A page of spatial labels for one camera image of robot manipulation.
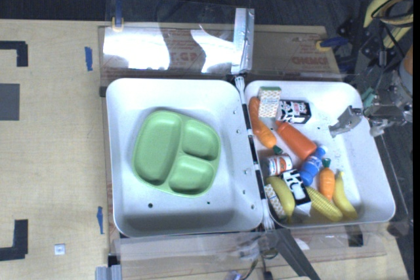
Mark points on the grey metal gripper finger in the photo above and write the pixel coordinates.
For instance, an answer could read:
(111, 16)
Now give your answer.
(346, 121)

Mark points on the yellow corn cob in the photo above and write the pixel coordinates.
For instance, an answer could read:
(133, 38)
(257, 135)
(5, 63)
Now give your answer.
(325, 205)

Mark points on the yellow banana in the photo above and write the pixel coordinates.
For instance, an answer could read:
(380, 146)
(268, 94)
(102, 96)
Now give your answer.
(283, 195)
(343, 198)

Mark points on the black and white cow carton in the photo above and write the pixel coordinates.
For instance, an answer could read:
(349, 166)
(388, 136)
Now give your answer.
(295, 112)
(297, 188)

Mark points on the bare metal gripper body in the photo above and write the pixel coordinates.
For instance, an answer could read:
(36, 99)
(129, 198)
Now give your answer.
(390, 108)

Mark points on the white plastic tray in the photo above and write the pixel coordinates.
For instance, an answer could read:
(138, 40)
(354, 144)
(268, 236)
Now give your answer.
(357, 170)
(183, 216)

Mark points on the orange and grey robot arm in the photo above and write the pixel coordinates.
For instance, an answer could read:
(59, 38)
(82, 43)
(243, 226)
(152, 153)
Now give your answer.
(407, 75)

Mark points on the orange bottle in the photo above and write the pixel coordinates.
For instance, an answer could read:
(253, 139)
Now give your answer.
(295, 139)

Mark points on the blue bottle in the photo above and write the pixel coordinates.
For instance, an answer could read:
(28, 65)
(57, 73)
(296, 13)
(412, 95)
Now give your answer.
(310, 167)

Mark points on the white and orange can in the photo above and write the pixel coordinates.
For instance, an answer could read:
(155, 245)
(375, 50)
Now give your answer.
(279, 164)

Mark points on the short orange carrot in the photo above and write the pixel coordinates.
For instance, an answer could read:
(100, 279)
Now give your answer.
(327, 182)

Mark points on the long orange carrot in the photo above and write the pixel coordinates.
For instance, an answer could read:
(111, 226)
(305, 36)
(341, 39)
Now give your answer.
(260, 129)

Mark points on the green divided plate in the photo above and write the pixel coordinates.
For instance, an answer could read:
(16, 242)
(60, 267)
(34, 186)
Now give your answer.
(157, 147)

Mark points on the thin black and white rod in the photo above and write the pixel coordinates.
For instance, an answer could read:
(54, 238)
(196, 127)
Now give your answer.
(251, 137)

